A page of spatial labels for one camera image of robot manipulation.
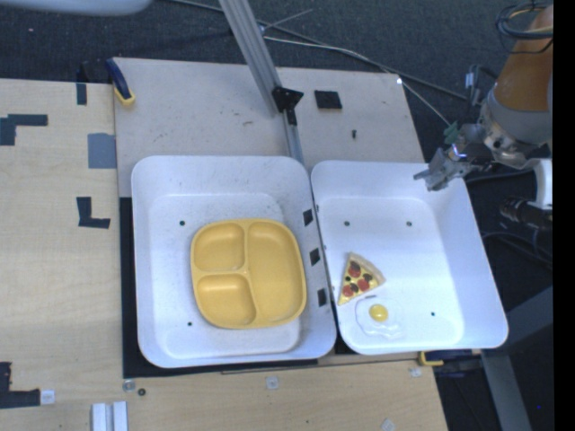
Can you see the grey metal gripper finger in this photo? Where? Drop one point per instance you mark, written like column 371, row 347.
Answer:
column 438, row 164
column 449, row 178

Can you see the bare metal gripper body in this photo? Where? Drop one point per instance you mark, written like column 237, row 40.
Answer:
column 487, row 144

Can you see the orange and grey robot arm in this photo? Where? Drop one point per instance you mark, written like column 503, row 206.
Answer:
column 525, row 79

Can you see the white plastic tray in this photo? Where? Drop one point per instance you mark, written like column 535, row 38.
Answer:
column 431, row 258
column 170, row 187

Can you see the toy pizza slice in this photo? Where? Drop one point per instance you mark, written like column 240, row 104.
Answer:
column 358, row 278

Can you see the toy fried egg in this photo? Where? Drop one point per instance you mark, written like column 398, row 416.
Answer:
column 378, row 317

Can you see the yellow divided plate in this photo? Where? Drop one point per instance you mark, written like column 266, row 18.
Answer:
column 249, row 274

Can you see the pale wood board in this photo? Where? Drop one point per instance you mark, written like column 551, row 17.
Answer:
column 202, row 106

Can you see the black cylinder on white bracket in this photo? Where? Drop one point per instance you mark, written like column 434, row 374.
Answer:
column 532, row 213

